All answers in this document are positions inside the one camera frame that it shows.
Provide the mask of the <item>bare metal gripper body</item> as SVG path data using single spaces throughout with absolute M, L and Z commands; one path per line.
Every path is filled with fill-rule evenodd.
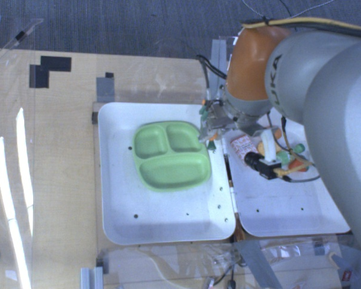
M 231 130 L 240 130 L 249 136 L 258 136 L 264 127 L 258 123 L 262 113 L 258 112 L 261 101 L 229 100 L 211 102 L 203 113 L 203 128 L 209 130 L 221 128 L 222 135 Z

